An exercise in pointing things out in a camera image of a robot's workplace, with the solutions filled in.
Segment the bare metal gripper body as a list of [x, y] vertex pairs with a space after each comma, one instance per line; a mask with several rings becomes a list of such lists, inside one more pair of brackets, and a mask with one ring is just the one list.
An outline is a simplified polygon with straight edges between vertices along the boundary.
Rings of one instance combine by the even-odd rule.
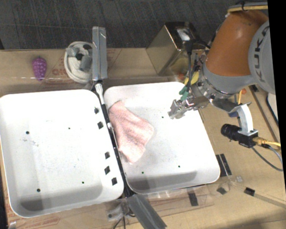
[[182, 106], [188, 110], [205, 108], [216, 97], [216, 88], [202, 80], [190, 85], [190, 88], [184, 86], [180, 92]]

